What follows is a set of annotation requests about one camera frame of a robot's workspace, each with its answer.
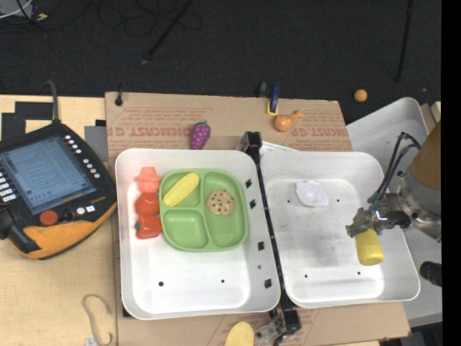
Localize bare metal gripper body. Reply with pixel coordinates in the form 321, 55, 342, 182
374, 192, 442, 243

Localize yellow bottle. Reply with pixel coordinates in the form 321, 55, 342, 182
354, 226, 385, 267

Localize white plastic tray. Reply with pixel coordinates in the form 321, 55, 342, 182
115, 148, 282, 321
259, 151, 421, 309

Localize thin black rod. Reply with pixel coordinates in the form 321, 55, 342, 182
247, 145, 293, 315

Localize orange chicken drumstick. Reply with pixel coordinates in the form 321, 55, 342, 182
274, 109, 305, 133

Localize brown chocolate chip biscuit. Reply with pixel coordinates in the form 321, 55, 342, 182
205, 189, 237, 217

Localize brown cardboard board red print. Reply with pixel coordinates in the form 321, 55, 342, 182
104, 91, 412, 346

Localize yellow oval toy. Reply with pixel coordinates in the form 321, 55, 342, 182
223, 321, 255, 346

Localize green divided plate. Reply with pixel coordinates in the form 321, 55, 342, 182
158, 168, 250, 253

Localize yellow corn cob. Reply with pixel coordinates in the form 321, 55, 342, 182
162, 172, 201, 208

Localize purple grapes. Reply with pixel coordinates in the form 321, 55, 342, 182
189, 120, 212, 151

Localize red bell pepper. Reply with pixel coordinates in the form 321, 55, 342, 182
134, 214, 164, 240

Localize red bottle with pink cap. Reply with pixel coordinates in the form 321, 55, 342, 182
133, 166, 164, 218

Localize black cylinder on white bracket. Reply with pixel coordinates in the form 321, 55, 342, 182
419, 260, 442, 288

